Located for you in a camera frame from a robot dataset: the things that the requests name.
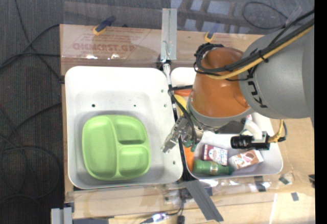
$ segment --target green bottle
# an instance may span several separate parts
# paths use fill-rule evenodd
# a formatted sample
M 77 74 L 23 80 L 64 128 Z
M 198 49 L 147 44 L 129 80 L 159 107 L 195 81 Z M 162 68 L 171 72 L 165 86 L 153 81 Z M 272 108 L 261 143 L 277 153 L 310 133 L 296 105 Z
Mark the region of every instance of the green bottle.
M 194 160 L 193 172 L 213 176 L 231 175 L 234 169 L 229 166 L 223 166 L 214 161 Z

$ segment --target white plastic tray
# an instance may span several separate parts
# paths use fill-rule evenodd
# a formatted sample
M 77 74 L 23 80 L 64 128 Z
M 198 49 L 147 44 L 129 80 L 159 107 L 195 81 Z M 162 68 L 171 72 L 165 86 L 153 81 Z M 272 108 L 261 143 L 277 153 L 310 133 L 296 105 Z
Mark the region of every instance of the white plastic tray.
M 68 176 L 80 189 L 177 181 L 183 171 L 178 146 L 169 154 L 161 151 L 174 125 L 172 104 L 165 75 L 153 68 L 77 66 L 65 76 L 67 110 Z M 128 181 L 100 181 L 85 168 L 82 128 L 91 117 L 104 114 L 130 115 L 147 129 L 151 165 L 142 177 Z
M 176 68 L 171 72 L 172 86 L 192 85 L 195 79 L 196 72 L 193 68 Z M 274 135 L 274 131 L 269 118 L 266 118 L 258 113 L 253 113 L 252 119 L 258 125 L 262 131 L 266 131 L 270 136 Z M 228 158 L 232 155 L 244 152 L 241 149 L 232 149 L 229 145 L 230 138 L 235 136 L 230 134 L 214 134 L 210 131 L 205 131 L 201 142 L 194 151 L 194 158 L 201 158 L 202 146 L 204 144 L 210 144 L 225 148 L 228 150 Z M 236 170 L 231 176 L 207 176 L 196 175 L 190 172 L 195 178 L 229 178 L 229 177 L 241 177 L 241 176 L 262 176 L 273 175 L 279 173 L 283 168 L 283 158 L 278 147 L 278 143 L 271 143 L 269 150 L 260 151 L 264 161 L 243 169 Z

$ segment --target small box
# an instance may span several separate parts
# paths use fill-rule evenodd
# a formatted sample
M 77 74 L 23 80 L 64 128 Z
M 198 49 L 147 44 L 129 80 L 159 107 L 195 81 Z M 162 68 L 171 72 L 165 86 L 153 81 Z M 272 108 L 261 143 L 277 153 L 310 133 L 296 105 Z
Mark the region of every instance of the small box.
M 202 150 L 202 160 L 214 161 L 221 165 L 227 166 L 227 153 L 227 149 L 204 144 Z
M 234 169 L 245 168 L 264 161 L 260 151 L 251 149 L 246 152 L 231 156 L 228 163 Z

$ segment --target green divided plate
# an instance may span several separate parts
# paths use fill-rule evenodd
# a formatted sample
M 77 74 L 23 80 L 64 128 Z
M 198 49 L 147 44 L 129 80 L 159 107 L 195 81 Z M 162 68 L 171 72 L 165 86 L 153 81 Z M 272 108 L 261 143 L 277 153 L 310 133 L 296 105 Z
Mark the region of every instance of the green divided plate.
M 144 175 L 150 168 L 147 131 L 132 116 L 90 118 L 83 127 L 82 149 L 87 172 L 99 180 L 130 180 Z

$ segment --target dark wooden floor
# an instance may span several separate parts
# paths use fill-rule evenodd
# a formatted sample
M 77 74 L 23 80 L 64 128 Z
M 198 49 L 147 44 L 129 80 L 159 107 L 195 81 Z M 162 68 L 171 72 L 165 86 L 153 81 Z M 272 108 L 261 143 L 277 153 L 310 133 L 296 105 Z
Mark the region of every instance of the dark wooden floor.
M 173 7 L 181 30 L 207 31 L 219 21 L 221 32 L 267 34 L 296 8 L 312 10 L 314 0 L 0 0 L 0 223 L 50 223 L 50 209 L 64 200 L 59 57 L 2 63 L 53 25 L 26 52 L 59 54 L 56 25 L 95 25 L 107 17 L 106 6 L 128 8 L 114 26 L 160 29 L 160 17 L 148 19 L 135 8 Z

